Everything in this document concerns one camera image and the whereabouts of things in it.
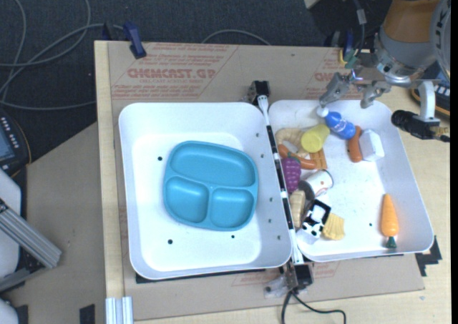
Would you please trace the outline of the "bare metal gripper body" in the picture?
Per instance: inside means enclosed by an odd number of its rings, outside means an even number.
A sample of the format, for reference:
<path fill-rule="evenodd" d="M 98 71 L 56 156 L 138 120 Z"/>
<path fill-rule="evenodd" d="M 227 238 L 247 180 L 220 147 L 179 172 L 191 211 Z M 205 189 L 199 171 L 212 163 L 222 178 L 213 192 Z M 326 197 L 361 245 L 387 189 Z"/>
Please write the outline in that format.
<path fill-rule="evenodd" d="M 375 45 L 351 59 L 353 84 L 360 92 L 409 88 L 427 67 L 425 45 Z"/>

